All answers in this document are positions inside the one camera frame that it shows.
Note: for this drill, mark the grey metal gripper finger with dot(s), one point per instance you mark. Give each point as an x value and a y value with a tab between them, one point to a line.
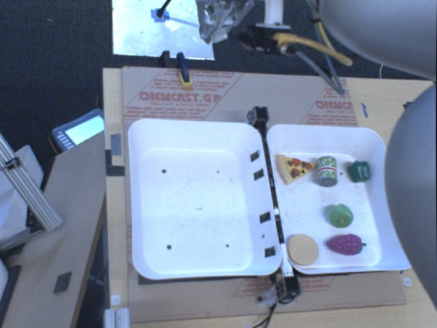
207	26
229	20

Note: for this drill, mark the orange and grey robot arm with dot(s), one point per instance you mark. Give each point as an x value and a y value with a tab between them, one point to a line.
375	19

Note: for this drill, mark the brown cardboard board, red print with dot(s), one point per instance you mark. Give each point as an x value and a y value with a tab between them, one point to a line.
218	91

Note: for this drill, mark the yellow pizza slice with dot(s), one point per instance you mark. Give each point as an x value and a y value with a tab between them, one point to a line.
292	169

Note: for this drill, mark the thin black and white rod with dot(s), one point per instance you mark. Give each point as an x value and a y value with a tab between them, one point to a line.
273	190

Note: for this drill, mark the white plastic tray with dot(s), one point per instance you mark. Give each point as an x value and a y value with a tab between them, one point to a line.
362	197
191	200

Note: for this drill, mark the green and white can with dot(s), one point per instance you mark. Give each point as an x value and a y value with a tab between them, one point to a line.
327	171

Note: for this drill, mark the green bell pepper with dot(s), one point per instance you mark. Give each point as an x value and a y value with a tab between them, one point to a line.
359	171

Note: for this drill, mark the green apple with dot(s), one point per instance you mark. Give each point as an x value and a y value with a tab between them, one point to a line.
338	215

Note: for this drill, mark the tan round biscuit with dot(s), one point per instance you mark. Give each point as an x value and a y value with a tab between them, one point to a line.
302	250

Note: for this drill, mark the purple grapes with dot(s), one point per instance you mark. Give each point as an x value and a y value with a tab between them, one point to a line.
345	244

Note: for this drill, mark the black cylinder on white bracket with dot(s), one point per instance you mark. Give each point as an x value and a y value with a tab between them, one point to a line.
263	38

